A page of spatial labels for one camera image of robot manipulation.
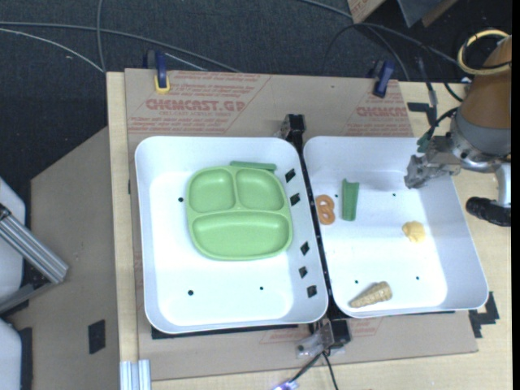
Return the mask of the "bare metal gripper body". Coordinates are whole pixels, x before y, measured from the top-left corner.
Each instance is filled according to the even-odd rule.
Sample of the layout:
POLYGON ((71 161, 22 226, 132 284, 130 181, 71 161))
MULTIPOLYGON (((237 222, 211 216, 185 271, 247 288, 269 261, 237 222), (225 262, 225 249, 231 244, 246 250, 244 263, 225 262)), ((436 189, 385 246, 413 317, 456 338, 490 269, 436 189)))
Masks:
POLYGON ((469 141, 455 135, 433 136, 421 143, 422 165, 437 167, 437 177, 455 176, 461 169, 494 172, 504 162, 500 156, 484 153, 469 141))

